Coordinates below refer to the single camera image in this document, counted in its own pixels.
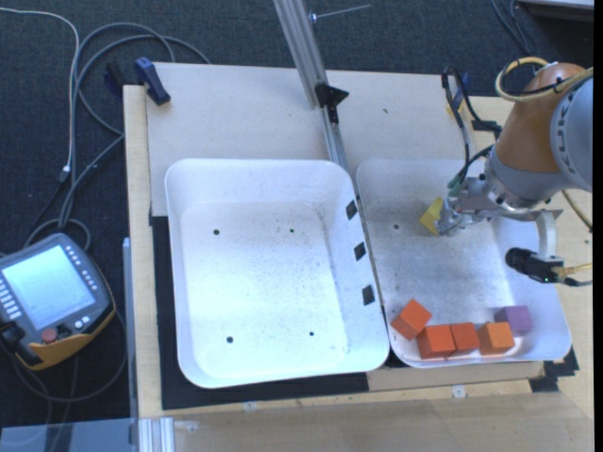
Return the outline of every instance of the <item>cube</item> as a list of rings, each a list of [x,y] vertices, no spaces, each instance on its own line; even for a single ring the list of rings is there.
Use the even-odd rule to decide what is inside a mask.
[[[390,323],[407,340],[413,340],[427,325],[432,313],[421,303],[411,299]]]
[[[425,327],[416,337],[416,344],[422,359],[445,358],[456,350],[450,325]]]
[[[480,338],[473,323],[453,323],[450,325],[450,330],[456,346],[455,355],[471,353],[480,347]]]
[[[507,321],[482,325],[478,328],[478,337],[482,355],[502,354],[515,345],[511,325]]]
[[[495,321],[506,321],[515,335],[523,335],[532,329],[530,310],[525,305],[505,306],[494,315]]]

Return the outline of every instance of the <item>white tray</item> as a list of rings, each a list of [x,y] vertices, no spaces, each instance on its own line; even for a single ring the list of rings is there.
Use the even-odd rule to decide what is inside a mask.
[[[419,218],[436,197],[447,196],[447,182],[462,166],[443,159],[370,160],[357,172],[360,202],[381,287],[388,324],[409,299],[430,312],[428,325],[494,321],[503,306],[528,306],[533,329],[515,337],[504,354],[478,351],[446,359],[421,359],[416,340],[391,326],[395,354],[415,367],[467,363],[553,361],[564,357],[571,336],[557,290],[505,264],[509,248],[538,250],[534,223],[507,218],[483,221],[454,236],[435,236]],[[472,169],[479,172],[480,163]]]
[[[323,160],[166,174],[178,361],[205,388],[364,372],[389,352],[350,176]]]

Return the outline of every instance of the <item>yellow block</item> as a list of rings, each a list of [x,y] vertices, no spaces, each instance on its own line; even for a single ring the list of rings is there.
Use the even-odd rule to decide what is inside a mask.
[[[440,218],[440,211],[443,205],[444,200],[442,198],[435,198],[435,201],[432,202],[432,205],[427,208],[427,211],[423,213],[423,216],[418,221],[436,236],[439,236],[439,233],[435,229],[435,221]]]

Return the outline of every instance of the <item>blue object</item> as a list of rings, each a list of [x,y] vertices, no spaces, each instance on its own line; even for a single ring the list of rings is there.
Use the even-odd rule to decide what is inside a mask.
[[[146,56],[138,58],[134,65],[134,69],[139,76],[140,83],[149,86],[147,94],[153,99],[153,102],[157,105],[163,105],[170,101],[171,97],[169,93],[163,89],[155,65],[153,65],[151,60]]]

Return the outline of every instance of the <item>white cable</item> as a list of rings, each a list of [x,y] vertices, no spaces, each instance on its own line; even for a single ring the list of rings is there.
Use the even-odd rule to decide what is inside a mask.
[[[73,25],[65,17],[61,17],[60,15],[56,15],[55,13],[50,13],[47,11],[17,10],[15,8],[6,8],[6,7],[0,7],[0,11],[5,11],[8,13],[18,13],[20,15],[42,15],[42,16],[46,16],[46,17],[52,17],[55,19],[59,19],[60,21],[67,24],[73,31],[73,34],[75,35],[75,52],[73,53],[72,67],[71,67],[71,71],[69,73],[69,154],[67,157],[67,163],[63,167],[63,171],[69,173],[71,171],[72,148],[73,148],[73,146],[72,146],[72,143],[73,143],[72,113],[73,113],[73,99],[74,99],[74,97],[73,97],[73,75],[74,75],[74,69],[75,69],[75,58],[77,57],[78,52],[79,52],[79,34],[77,33],[77,29],[75,28],[75,25]]]

